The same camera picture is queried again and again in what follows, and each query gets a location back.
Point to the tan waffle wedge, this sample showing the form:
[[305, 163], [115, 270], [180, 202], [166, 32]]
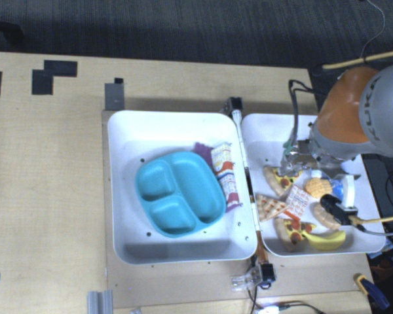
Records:
[[268, 206]]

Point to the yellow round biscuit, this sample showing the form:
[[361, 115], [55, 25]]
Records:
[[317, 187]]

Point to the yellow banana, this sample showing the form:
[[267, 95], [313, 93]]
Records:
[[327, 240]]

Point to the blue and white bottle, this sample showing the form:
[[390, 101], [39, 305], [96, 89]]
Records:
[[338, 186]]

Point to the pepperoni pizza slice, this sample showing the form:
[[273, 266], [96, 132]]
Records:
[[276, 182], [289, 234]]

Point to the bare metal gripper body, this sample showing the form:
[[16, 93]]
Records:
[[298, 157]]

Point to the white plastic tray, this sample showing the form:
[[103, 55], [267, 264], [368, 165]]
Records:
[[265, 136], [170, 129]]

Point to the tan ridged bread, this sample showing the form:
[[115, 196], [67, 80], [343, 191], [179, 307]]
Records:
[[324, 218]]

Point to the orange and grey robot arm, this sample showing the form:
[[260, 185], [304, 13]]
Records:
[[344, 116]]

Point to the black cylinder on white bracket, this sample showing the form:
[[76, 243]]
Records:
[[335, 208]]

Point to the purple grapes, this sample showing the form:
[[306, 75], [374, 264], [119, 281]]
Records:
[[201, 150]]

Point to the blue divided plate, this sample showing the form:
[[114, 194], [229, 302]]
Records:
[[180, 191]]

